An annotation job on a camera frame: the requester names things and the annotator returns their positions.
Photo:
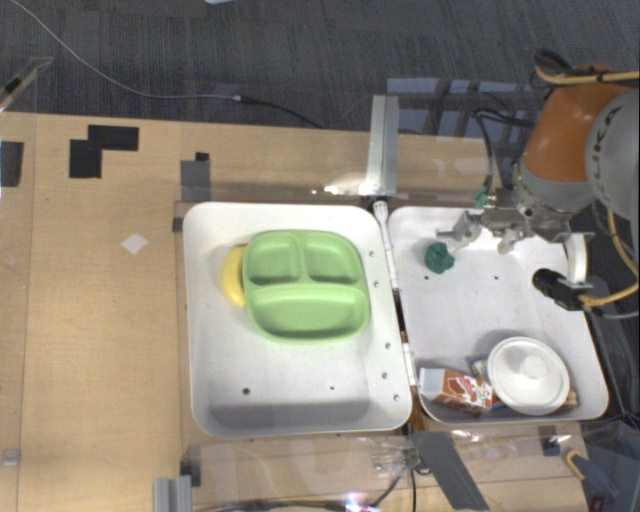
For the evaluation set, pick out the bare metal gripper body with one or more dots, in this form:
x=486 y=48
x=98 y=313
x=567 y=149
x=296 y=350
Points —
x=507 y=216

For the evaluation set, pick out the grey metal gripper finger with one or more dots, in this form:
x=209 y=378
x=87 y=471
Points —
x=462 y=227
x=509 y=241

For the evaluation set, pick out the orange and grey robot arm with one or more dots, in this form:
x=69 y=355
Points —
x=560 y=145

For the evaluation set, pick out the green broccoli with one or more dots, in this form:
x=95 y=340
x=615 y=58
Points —
x=439 y=257

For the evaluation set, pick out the white plastic tray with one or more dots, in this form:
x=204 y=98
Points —
x=480 y=310
x=300 y=390

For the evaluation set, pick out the thin black and white rod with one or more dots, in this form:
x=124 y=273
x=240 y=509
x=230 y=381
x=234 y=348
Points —
x=390 y=250

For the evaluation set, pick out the white bowl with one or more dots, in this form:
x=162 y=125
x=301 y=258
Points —
x=527 y=375

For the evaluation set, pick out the orange and white carton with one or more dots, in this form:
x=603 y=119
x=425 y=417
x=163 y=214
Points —
x=460 y=390

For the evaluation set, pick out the tan bread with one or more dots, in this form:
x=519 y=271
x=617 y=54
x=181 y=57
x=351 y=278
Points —
x=572 y=399

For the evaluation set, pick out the green divided plate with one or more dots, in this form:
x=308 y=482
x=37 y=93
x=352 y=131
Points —
x=305 y=310

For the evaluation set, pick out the yellow banana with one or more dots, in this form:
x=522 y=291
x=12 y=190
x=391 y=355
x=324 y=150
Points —
x=232 y=280

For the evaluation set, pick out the black cylinder on white bracket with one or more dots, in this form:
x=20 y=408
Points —
x=560 y=286

